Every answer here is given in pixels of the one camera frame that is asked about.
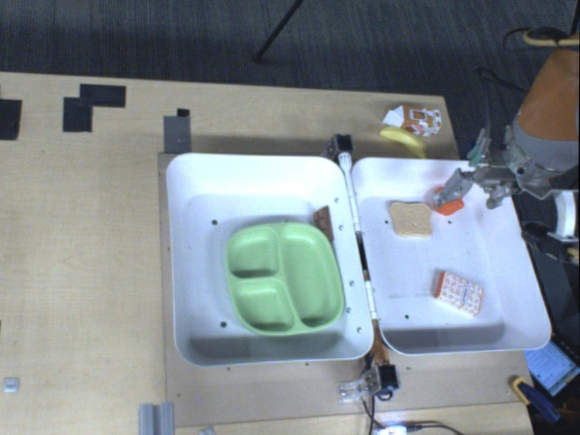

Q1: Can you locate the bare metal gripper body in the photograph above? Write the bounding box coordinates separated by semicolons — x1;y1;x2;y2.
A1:
471;145;566;199

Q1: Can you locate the orange cube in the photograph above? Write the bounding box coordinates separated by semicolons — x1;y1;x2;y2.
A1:
430;186;466;218

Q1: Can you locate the beige bread slice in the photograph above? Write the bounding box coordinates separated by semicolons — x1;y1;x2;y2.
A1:
387;200;433;240

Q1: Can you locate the white plastic tray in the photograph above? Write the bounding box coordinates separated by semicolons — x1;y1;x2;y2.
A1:
351;156;553;356
165;151;375;368

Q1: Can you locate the yellow banana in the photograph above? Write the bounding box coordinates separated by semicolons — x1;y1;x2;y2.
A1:
379;126;428;160

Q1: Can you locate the thin black and white rod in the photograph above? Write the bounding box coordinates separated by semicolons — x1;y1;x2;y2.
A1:
338;150;390;367

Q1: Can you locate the orange and white packet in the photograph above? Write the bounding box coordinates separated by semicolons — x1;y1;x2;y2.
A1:
434;269;486;318

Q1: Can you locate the brown chocolate bar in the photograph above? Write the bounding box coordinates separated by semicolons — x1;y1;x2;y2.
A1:
312;205;337;244

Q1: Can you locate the green divided plate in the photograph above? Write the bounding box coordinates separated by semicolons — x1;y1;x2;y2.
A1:
224;222;346;336

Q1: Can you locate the black block with thin wires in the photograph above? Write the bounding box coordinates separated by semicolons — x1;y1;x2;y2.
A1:
377;363;401;392

